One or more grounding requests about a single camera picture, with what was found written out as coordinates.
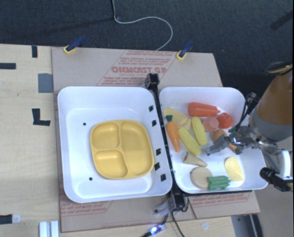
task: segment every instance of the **red tomato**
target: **red tomato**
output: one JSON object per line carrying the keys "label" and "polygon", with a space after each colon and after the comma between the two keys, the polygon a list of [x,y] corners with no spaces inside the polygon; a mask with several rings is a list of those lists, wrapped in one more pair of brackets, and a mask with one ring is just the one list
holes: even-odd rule
{"label": "red tomato", "polygon": [[219,127],[222,129],[226,129],[232,126],[233,120],[232,117],[228,113],[222,113],[217,117],[219,122]]}

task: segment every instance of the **wooden table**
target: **wooden table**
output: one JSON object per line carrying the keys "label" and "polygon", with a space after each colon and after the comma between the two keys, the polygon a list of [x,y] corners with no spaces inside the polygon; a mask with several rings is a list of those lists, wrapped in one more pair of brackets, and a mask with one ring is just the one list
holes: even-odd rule
{"label": "wooden table", "polygon": [[[38,236],[41,221],[60,220],[53,93],[39,93],[38,74],[52,74],[51,47],[0,44],[0,215],[19,215],[20,222],[0,225],[0,237]],[[50,126],[33,125],[32,109]],[[202,227],[207,223],[208,229]],[[178,222],[186,237],[234,237],[231,217]],[[174,223],[158,236],[180,236]],[[60,233],[63,237],[143,236],[153,225]]]}

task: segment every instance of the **dark backdrop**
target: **dark backdrop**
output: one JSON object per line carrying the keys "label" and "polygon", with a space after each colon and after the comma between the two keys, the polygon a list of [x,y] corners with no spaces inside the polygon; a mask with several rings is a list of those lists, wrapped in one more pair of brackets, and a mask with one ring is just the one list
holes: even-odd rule
{"label": "dark backdrop", "polygon": [[[224,86],[261,95],[273,79],[263,68],[293,59],[293,0],[115,0],[121,21],[167,20],[179,51],[213,53]],[[0,43],[156,50],[170,37],[159,20],[121,25],[111,0],[0,0]]]}

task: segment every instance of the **orange carrot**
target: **orange carrot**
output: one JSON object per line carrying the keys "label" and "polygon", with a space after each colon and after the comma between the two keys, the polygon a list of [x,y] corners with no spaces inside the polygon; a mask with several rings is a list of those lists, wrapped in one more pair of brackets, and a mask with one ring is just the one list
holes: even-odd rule
{"label": "orange carrot", "polygon": [[213,117],[220,111],[216,106],[192,102],[188,105],[188,114],[191,117]]}
{"label": "orange carrot", "polygon": [[167,123],[167,133],[168,136],[177,152],[180,152],[180,140],[178,136],[178,128],[177,124],[172,121],[172,115],[167,115],[166,119],[168,120]]}

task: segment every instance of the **cardboard sheet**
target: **cardboard sheet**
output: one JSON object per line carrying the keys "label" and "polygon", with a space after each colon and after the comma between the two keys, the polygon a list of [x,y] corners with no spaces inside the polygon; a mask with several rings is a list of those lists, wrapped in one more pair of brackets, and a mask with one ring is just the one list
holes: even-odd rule
{"label": "cardboard sheet", "polygon": [[[213,54],[187,53],[182,61],[176,52],[77,48],[66,55],[52,49],[61,231],[81,231],[162,222],[153,207],[166,196],[93,203],[75,203],[63,190],[57,95],[68,86],[141,86],[148,73],[157,73],[159,91],[169,86],[222,86]],[[190,208],[176,220],[203,219],[259,212],[254,192],[190,197]]]}

